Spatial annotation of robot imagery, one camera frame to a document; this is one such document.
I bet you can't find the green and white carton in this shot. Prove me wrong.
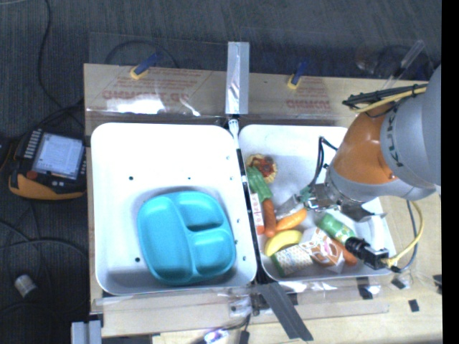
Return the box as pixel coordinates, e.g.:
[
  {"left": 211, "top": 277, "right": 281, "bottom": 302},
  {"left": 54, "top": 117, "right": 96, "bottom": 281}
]
[{"left": 270, "top": 244, "right": 314, "bottom": 278}]

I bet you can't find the red toy sausage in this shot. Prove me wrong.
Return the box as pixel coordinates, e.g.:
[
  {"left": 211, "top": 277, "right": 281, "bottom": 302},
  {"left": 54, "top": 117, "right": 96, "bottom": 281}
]
[{"left": 262, "top": 198, "right": 278, "bottom": 239}]

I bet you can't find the green bottle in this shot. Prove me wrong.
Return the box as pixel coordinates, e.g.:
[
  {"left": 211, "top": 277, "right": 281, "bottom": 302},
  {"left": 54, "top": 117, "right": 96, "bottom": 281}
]
[{"left": 315, "top": 213, "right": 357, "bottom": 246}]

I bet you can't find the white plastic tray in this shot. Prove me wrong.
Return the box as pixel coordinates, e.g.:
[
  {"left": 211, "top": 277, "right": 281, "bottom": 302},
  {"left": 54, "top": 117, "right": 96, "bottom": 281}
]
[
  {"left": 90, "top": 122, "right": 259, "bottom": 297},
  {"left": 237, "top": 123, "right": 399, "bottom": 283}
]

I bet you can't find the orange toy carrot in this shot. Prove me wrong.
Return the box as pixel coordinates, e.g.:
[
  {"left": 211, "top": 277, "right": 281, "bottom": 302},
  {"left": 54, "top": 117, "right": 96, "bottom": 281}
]
[{"left": 275, "top": 207, "right": 308, "bottom": 233}]

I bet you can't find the black cylinder on white bracket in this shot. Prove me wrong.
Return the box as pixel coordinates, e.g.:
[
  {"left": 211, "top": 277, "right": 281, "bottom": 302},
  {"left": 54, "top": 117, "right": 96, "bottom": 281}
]
[{"left": 344, "top": 215, "right": 392, "bottom": 271}]

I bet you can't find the red and white packet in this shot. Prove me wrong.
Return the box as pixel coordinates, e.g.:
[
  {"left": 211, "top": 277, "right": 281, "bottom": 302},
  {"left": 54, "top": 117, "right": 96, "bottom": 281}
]
[{"left": 249, "top": 191, "right": 266, "bottom": 236}]

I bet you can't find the green toy vegetable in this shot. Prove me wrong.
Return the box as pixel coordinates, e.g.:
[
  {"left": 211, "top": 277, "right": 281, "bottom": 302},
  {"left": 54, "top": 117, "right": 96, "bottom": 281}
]
[{"left": 246, "top": 166, "right": 274, "bottom": 202}]

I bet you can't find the brown and white carton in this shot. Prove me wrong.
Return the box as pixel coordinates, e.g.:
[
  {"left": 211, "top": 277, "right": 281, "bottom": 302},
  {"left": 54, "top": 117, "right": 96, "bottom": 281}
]
[{"left": 298, "top": 226, "right": 346, "bottom": 274}]

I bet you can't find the toy pizza slice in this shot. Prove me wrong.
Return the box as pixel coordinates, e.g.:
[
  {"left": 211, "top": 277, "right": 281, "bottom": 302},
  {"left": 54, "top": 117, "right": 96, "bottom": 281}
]
[{"left": 245, "top": 153, "right": 279, "bottom": 185}]

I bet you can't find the brown cardboard board red print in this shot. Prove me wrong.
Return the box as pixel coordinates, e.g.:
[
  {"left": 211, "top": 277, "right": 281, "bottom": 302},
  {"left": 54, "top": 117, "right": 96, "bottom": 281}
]
[{"left": 82, "top": 62, "right": 443, "bottom": 338}]

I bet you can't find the small grey metal can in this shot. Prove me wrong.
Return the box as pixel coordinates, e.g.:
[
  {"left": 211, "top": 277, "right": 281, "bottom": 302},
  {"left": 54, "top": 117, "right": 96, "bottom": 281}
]
[{"left": 14, "top": 273, "right": 39, "bottom": 299}]

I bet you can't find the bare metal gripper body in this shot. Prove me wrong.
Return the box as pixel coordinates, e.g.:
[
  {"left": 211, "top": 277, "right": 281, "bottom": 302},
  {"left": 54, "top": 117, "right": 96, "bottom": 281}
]
[{"left": 303, "top": 182, "right": 344, "bottom": 211}]

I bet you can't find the orange toy sausage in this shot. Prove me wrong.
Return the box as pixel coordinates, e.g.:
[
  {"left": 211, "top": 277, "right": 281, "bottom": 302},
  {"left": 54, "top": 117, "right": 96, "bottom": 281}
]
[{"left": 331, "top": 238, "right": 359, "bottom": 267}]

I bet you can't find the blue divided plate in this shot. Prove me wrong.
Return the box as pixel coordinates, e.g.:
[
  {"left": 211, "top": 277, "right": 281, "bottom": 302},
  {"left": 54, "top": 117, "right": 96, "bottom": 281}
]
[{"left": 136, "top": 190, "right": 237, "bottom": 287}]

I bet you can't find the yellow banana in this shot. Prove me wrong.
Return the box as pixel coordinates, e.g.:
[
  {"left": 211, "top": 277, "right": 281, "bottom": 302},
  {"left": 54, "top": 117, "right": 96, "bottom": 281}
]
[{"left": 264, "top": 229, "right": 303, "bottom": 258}]

